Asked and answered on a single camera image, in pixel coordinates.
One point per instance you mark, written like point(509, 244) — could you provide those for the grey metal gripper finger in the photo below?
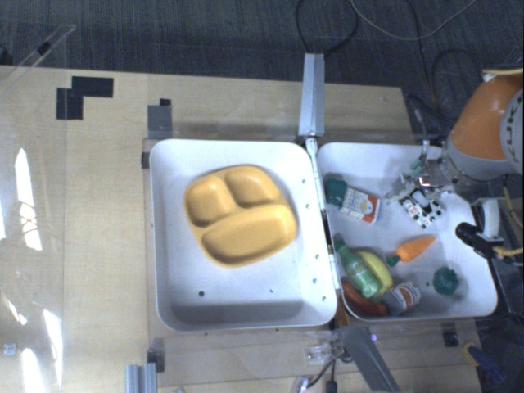
point(398, 191)
point(437, 193)

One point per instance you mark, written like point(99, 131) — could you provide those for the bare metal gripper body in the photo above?
point(430, 174)

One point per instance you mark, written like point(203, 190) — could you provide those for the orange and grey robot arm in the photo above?
point(481, 125)

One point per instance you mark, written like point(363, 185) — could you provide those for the white and black carton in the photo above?
point(423, 214)

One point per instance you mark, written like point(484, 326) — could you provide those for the white plastic tray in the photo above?
point(409, 158)
point(245, 301)

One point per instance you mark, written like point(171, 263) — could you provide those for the orange carrot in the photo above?
point(413, 249)

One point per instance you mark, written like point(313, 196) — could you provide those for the yellow banana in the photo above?
point(380, 266)

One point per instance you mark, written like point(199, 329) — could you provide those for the green broccoli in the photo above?
point(446, 281)

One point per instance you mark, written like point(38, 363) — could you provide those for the green plastic bottle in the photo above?
point(360, 272)

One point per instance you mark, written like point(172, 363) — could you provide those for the grey and orange can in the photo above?
point(403, 298)

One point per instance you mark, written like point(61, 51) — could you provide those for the red sausage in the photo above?
point(362, 303)

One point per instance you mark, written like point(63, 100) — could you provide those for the yellow divided plate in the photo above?
point(241, 227)

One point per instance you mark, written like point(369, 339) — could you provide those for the pale wood board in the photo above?
point(229, 109)

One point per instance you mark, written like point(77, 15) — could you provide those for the black cylinder on white bracket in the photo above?
point(477, 236)

